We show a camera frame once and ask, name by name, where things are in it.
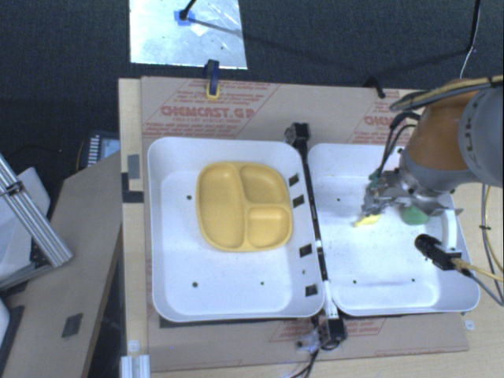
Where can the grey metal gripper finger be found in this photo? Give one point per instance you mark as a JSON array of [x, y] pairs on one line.
[[368, 207], [380, 206]]

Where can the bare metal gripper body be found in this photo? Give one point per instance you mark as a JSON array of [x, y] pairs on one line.
[[397, 193]]

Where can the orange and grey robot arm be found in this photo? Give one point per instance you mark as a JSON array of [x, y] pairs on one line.
[[445, 140]]

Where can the yellow banana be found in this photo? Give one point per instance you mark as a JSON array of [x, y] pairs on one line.
[[366, 221]]

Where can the green rounded toy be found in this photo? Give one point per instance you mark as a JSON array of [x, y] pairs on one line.
[[414, 216]]

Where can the thin black and white rod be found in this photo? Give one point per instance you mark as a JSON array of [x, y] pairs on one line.
[[313, 211]]

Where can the white plastic tray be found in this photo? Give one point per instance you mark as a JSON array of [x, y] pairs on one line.
[[236, 282], [378, 274]]

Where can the yellow divided plate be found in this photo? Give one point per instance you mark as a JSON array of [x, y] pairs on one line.
[[220, 207]]

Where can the brown cardboard board red print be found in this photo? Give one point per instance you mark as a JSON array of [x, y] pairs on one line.
[[252, 108]]

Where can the black cylinder on white bracket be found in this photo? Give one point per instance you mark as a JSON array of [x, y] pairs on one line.
[[435, 250]]

